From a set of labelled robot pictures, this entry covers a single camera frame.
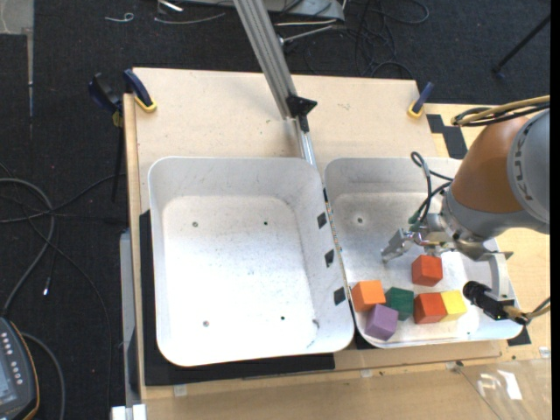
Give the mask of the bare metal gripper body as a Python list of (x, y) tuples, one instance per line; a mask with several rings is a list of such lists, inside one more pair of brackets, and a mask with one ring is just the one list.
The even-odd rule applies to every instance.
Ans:
[(443, 217), (438, 213), (428, 213), (423, 220), (411, 224), (410, 232), (414, 234), (414, 243), (420, 247), (430, 243), (440, 243), (443, 250), (457, 248), (451, 230), (446, 226)]

